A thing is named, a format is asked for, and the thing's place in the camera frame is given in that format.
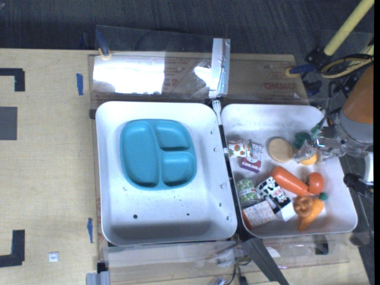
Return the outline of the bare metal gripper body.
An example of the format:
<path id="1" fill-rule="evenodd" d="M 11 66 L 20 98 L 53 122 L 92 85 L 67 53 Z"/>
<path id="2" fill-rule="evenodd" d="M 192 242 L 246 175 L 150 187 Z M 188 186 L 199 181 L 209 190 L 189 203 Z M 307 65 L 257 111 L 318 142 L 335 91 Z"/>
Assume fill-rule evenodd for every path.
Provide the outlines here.
<path id="1" fill-rule="evenodd" d="M 342 126 L 324 126 L 317 137 L 317 145 L 338 157 L 364 157 L 373 145 L 373 129 L 354 129 L 347 132 Z"/>

